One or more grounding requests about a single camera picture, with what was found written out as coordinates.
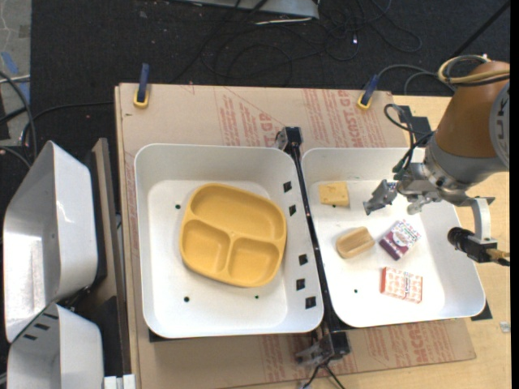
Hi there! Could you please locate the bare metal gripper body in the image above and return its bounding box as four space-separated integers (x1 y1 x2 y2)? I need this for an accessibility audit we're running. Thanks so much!
397 161 472 207

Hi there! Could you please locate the orange and white packet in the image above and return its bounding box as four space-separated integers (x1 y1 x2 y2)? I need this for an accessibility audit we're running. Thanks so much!
379 266 424 305

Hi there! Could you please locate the thin black rod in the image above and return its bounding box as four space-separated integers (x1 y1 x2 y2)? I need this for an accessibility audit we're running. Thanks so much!
288 143 342 334

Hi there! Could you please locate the black block with thin wires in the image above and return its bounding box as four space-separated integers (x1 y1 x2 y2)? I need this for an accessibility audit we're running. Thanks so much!
282 126 305 150
294 329 352 365

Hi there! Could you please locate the yellow divided plate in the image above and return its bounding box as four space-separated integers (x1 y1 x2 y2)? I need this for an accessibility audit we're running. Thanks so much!
178 182 289 289

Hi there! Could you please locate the yellow cheese wedge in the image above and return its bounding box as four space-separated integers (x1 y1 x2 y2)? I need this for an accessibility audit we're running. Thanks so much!
318 181 351 208

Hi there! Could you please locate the black cylinder on white bracket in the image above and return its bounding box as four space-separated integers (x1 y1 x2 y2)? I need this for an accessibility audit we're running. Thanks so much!
447 196 500 264

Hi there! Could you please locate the purple and white packet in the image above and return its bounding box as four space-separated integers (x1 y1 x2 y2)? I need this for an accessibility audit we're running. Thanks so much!
378 218 423 262

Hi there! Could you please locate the white plastic tray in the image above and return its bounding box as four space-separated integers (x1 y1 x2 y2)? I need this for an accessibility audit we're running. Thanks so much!
133 143 325 340
301 147 487 329

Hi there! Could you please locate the brown cardboard board red print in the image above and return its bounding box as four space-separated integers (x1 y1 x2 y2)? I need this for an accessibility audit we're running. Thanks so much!
114 82 478 389

